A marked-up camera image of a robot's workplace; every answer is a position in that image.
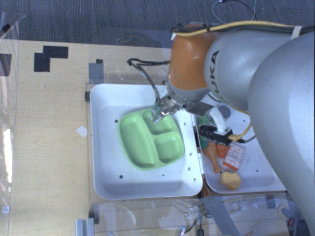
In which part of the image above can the black cylinder on white bracket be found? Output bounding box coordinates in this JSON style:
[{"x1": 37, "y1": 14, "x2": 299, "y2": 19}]
[{"x1": 198, "y1": 107, "x2": 233, "y2": 146}]

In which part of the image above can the orange and white carton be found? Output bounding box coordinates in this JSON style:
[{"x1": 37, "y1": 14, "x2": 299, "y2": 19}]
[{"x1": 222, "y1": 143, "x2": 245, "y2": 171}]

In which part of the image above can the white plastic tray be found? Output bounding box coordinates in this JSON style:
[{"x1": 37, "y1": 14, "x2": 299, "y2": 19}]
[
  {"x1": 90, "y1": 83, "x2": 204, "y2": 201},
  {"x1": 191, "y1": 102, "x2": 287, "y2": 195}
]

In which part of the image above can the orange toy chicken drumstick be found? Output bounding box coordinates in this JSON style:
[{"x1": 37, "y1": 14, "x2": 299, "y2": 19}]
[{"x1": 202, "y1": 141, "x2": 222, "y2": 174}]

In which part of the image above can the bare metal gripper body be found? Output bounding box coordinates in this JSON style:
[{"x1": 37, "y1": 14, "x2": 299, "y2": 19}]
[{"x1": 157, "y1": 95, "x2": 188, "y2": 118}]

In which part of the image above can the yellow toy bread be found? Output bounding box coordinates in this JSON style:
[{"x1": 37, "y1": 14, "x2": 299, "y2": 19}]
[{"x1": 220, "y1": 171, "x2": 242, "y2": 190}]

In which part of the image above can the green divided plate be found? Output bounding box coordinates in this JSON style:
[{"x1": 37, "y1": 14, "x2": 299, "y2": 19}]
[{"x1": 118, "y1": 108, "x2": 186, "y2": 172}]

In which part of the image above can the green toy vegetable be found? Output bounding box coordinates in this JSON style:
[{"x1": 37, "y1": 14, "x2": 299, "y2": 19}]
[{"x1": 197, "y1": 117, "x2": 210, "y2": 149}]

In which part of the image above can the orange toy carrot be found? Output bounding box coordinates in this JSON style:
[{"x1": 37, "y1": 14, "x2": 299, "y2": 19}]
[{"x1": 216, "y1": 143, "x2": 231, "y2": 160}]

